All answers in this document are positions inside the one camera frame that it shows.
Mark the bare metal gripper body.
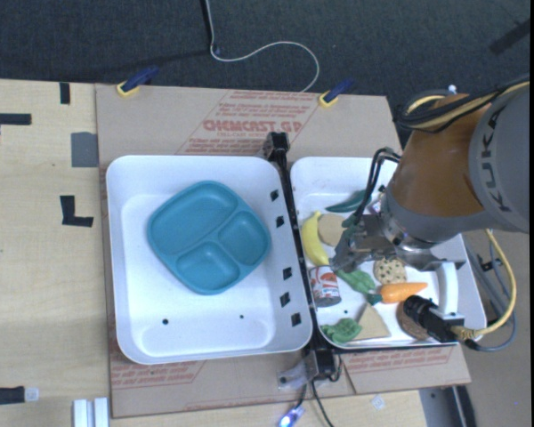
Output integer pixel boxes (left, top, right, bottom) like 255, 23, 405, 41
352, 213, 433, 267

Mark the tan round biscuit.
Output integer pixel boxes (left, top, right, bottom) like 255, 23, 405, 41
316, 213, 351, 246

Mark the green broccoli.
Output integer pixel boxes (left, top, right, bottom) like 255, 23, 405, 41
335, 268, 377, 294

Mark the red and white can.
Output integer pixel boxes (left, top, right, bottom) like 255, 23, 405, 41
308, 264, 344, 309

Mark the yellow banana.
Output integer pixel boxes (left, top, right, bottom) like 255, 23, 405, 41
300, 210, 331, 268

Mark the chocolate chip cookie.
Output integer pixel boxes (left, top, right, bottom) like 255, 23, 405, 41
372, 256, 409, 286

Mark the green chili pepper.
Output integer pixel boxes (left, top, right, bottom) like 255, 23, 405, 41
324, 189, 373, 214

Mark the orange carrot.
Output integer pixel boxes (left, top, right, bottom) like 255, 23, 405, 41
366, 281, 430, 307

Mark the white plastic tray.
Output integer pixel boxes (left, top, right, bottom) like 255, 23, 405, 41
289, 156, 489, 351
105, 154, 314, 367

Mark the green lettuce leaf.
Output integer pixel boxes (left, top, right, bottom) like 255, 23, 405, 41
320, 317, 363, 346

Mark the tan bread wedge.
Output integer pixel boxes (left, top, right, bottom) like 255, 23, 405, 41
352, 302, 393, 342

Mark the brown round bread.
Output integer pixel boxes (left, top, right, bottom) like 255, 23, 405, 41
395, 300, 433, 342

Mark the blue divided plate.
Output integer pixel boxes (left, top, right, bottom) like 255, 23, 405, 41
146, 180, 273, 296

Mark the brown cardboard board red print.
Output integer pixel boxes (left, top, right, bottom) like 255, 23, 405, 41
93, 82, 473, 419

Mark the black cylinder on white bracket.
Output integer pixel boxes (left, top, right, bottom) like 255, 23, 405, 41
401, 260, 467, 344

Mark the black block with thin wires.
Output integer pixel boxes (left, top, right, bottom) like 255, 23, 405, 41
263, 131, 291, 162
308, 347, 340, 381

